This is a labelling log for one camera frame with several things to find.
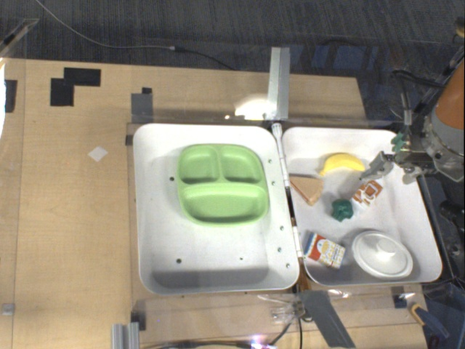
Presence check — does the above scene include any green broccoli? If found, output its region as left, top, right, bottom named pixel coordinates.
left=331, top=198, right=355, bottom=222

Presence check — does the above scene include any red and yellow carton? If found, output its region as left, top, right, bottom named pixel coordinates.
left=302, top=231, right=347, bottom=270

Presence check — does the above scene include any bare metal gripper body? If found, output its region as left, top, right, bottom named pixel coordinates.
left=393, top=136, right=465, bottom=182

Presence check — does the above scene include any white bowl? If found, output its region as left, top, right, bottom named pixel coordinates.
left=351, top=230, right=414, bottom=279

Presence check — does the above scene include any thin black and white rod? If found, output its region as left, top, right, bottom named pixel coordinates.
left=271, top=122, right=304, bottom=260

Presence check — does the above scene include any yellow banana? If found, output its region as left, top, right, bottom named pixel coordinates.
left=319, top=152, right=366, bottom=177

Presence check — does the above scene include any white plastic tray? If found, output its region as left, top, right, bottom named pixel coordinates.
left=132, top=123, right=301, bottom=296
left=281, top=127, right=444, bottom=288

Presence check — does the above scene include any orange and white carton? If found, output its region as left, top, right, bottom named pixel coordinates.
left=351, top=179, right=385, bottom=207

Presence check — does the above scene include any green divided plate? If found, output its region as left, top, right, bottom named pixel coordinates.
left=176, top=143, right=271, bottom=227

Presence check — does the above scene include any tan bread slice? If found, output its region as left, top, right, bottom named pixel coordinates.
left=288, top=174, right=325, bottom=207

